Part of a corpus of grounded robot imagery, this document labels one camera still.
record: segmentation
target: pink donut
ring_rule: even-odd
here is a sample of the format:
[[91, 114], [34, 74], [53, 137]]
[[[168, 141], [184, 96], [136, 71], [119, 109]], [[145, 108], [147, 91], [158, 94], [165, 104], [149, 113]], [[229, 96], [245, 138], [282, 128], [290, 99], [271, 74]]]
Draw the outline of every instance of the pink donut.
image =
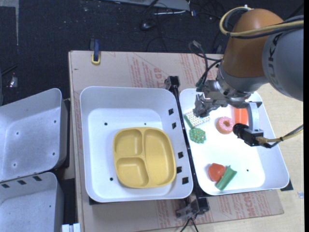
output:
[[216, 128], [222, 134], [229, 134], [233, 131], [234, 122], [229, 117], [221, 117], [217, 120]]

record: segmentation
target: cable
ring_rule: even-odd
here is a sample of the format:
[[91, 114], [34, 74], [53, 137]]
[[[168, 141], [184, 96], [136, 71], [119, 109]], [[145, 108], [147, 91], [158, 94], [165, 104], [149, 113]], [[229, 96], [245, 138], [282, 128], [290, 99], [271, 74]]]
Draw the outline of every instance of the cable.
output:
[[0, 106], [2, 106], [3, 103], [3, 96], [2, 96], [2, 73], [0, 68]]
[[7, 68], [7, 69], [5, 69], [4, 71], [2, 71], [2, 74], [1, 74], [1, 75], [4, 76], [6, 73], [8, 73], [8, 72], [14, 70], [17, 66], [18, 66], [17, 63], [16, 63], [16, 64], [13, 64], [13, 65], [10, 66], [9, 68]]
[[148, 12], [152, 7], [154, 7], [154, 5], [156, 4], [156, 2], [158, 2], [159, 0], [153, 0], [149, 6], [144, 10], [143, 14], [145, 14], [146, 12]]
[[183, 226], [182, 230], [180, 230], [179, 232], [183, 232], [184, 229], [188, 226], [188, 224], [189, 224], [190, 221], [192, 221], [192, 223], [193, 223], [193, 225], [194, 225], [194, 228], [195, 228], [196, 232], [198, 232], [197, 226], [196, 226], [196, 224], [194, 223], [194, 220], [196, 219], [196, 217], [197, 217], [197, 214], [196, 214], [194, 217], [190, 217], [190, 218], [187, 220], [187, 222], [185, 223], [185, 225]]
[[259, 142], [259, 145], [267, 145], [268, 148], [272, 148], [284, 140], [297, 136], [298, 134], [302, 133], [303, 130], [304, 130], [304, 125], [301, 125], [283, 137], [274, 138], [274, 139], [268, 139], [265, 137], [256, 137], [255, 139]]
[[189, 49], [191, 50], [191, 45], [194, 45], [195, 47], [197, 47], [202, 53], [203, 53], [203, 58], [205, 60], [205, 65], [206, 65], [206, 69], [205, 71], [208, 72], [208, 61], [207, 61], [207, 57], [206, 57], [206, 53], [204, 52], [202, 45], [196, 41], [192, 41], [189, 44]]
[[247, 39], [255, 39], [255, 38], [260, 38], [260, 37], [263, 37], [263, 36], [268, 36], [268, 35], [271, 35], [271, 34], [277, 34], [277, 33], [285, 32], [285, 31], [288, 31], [288, 30], [301, 29], [301, 28], [303, 28], [303, 26], [297, 25], [297, 26], [291, 26], [291, 27], [282, 28], [282, 29], [274, 29], [273, 31], [266, 32], [266, 33], [260, 33], [260, 34], [258, 34], [258, 35], [251, 35], [251, 36], [236, 36], [236, 37], [234, 37], [234, 38], [237, 38], [237, 39], [244, 39], [244, 40], [247, 40]]
[[148, 47], [149, 47], [149, 45], [150, 45], [150, 43], [151, 43], [152, 41], [157, 40], [157, 39], [162, 39], [162, 38], [172, 39], [172, 40], [176, 40], [176, 41], [179, 41], [179, 42], [183, 42], [183, 43], [188, 44], [187, 41], [183, 41], [183, 40], [176, 39], [176, 38], [173, 38], [173, 37], [169, 37], [169, 36], [158, 36], [158, 37], [155, 37], [155, 38], [151, 39], [151, 40], [148, 42], [148, 44], [147, 44], [147, 46], [146, 46], [145, 52], [148, 52]]
[[182, 13], [185, 13], [187, 12], [186, 10], [181, 10], [181, 11], [177, 11], [177, 12], [174, 12], [172, 9], [170, 9], [172, 11], [172, 13], [169, 13], [169, 12], [161, 12], [161, 13], [154, 13], [154, 15], [174, 15], [174, 14], [182, 14]]
[[199, 57], [201, 57], [201, 58], [204, 58], [205, 60], [207, 59], [207, 60], [211, 60], [211, 61], [218, 61], [218, 60], [221, 61], [221, 59], [209, 58], [209, 57], [206, 56], [205, 53], [204, 53], [203, 55], [201, 55], [201, 54], [199, 54], [199, 53], [196, 53], [195, 51], [193, 51], [193, 49], [192, 49], [192, 47], [191, 47], [192, 45], [194, 45], [196, 48], [198, 48], [198, 49], [201, 50], [202, 52], [204, 52], [204, 51], [203, 51], [203, 49], [202, 49], [200, 43], [198, 43], [198, 42], [196, 42], [196, 41], [192, 41], [192, 42], [189, 43], [189, 49], [190, 49], [190, 51], [193, 52], [195, 55], [197, 55], [197, 56], [199, 56]]
[[207, 21], [207, 24], [216, 23], [226, 11], [224, 6], [217, 0], [197, 0], [196, 2], [191, 2], [191, 4], [199, 7], [199, 11], [192, 8], [192, 16], [208, 15], [209, 20]]
[[290, 29], [294, 29], [295, 27], [298, 28], [298, 27], [304, 26], [304, 20], [297, 20], [293, 22], [280, 23], [280, 24], [270, 25], [270, 26], [259, 28], [259, 29], [252, 29], [252, 30], [243, 31], [243, 32], [230, 32], [230, 31], [225, 30], [223, 26], [223, 23], [225, 22], [225, 20], [229, 19], [229, 17], [234, 12], [239, 11], [239, 10], [250, 11], [252, 10], [252, 8], [249, 8], [247, 6], [237, 7], [225, 13], [225, 15], [221, 18], [220, 24], [219, 24], [220, 31], [223, 34], [229, 37], [239, 37], [239, 36], [248, 36], [249, 34], [261, 33], [261, 32], [266, 32], [266, 31], [275, 30], [275, 29], [290, 30]]
[[214, 63], [211, 64], [211, 65], [207, 68], [207, 70], [204, 72], [204, 74], [202, 75], [202, 78], [203, 78], [203, 79], [202, 79], [202, 84], [203, 84], [203, 85], [205, 84], [205, 82], [206, 82], [206, 80], [207, 80], [208, 72], [211, 70], [212, 67], [214, 67], [214, 66], [218, 67], [220, 62], [221, 62], [221, 60], [218, 60], [218, 61], [214, 62]]
[[288, 18], [294, 17], [303, 8], [304, 8], [304, 2]]

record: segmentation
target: white tray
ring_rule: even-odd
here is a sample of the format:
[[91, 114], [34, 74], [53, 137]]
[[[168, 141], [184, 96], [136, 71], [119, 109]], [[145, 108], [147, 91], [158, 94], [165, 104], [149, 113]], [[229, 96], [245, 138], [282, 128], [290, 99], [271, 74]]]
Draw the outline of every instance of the white tray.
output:
[[[82, 91], [80, 101], [85, 185], [90, 198], [106, 203], [181, 199], [191, 194], [190, 163], [171, 92], [161, 88], [88, 87]], [[169, 136], [176, 167], [181, 167], [171, 184], [140, 189], [125, 187], [118, 181], [112, 141], [119, 130], [131, 127], [154, 127]]]
[[68, 111], [52, 88], [0, 107], [0, 182], [62, 165], [67, 156]]
[[[186, 114], [195, 107], [197, 93], [195, 89], [185, 89], [180, 93], [182, 113]], [[261, 102], [261, 97], [254, 93], [250, 101]], [[259, 107], [260, 129], [264, 137], [275, 138], [264, 105]], [[209, 195], [222, 195], [249, 191], [280, 189], [288, 185], [289, 174], [279, 146], [267, 149], [261, 146], [250, 147], [234, 133], [219, 133], [215, 127], [216, 120], [222, 116], [234, 118], [231, 106], [221, 107], [210, 112], [210, 121], [197, 126], [206, 132], [206, 141], [197, 144], [190, 140], [190, 127], [185, 122], [193, 156], [193, 162], [200, 187]], [[208, 177], [208, 167], [212, 163], [231, 165], [237, 171], [236, 176], [220, 191], [215, 182]]]
[[64, 195], [53, 173], [0, 183], [1, 232], [59, 232]]

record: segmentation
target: yellow plate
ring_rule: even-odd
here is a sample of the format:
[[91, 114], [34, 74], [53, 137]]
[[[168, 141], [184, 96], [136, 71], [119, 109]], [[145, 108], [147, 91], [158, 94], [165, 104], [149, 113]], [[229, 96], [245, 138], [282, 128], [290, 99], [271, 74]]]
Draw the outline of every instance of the yellow plate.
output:
[[113, 158], [119, 181], [130, 188], [165, 186], [176, 176], [172, 144], [157, 128], [118, 131], [113, 139]]

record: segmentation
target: toy tomato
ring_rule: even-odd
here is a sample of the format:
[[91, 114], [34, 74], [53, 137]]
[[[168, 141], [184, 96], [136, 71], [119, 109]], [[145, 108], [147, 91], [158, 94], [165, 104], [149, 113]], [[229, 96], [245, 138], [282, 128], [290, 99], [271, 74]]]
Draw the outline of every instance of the toy tomato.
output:
[[213, 163], [208, 168], [208, 175], [212, 181], [219, 181], [225, 173], [225, 167], [223, 165]]

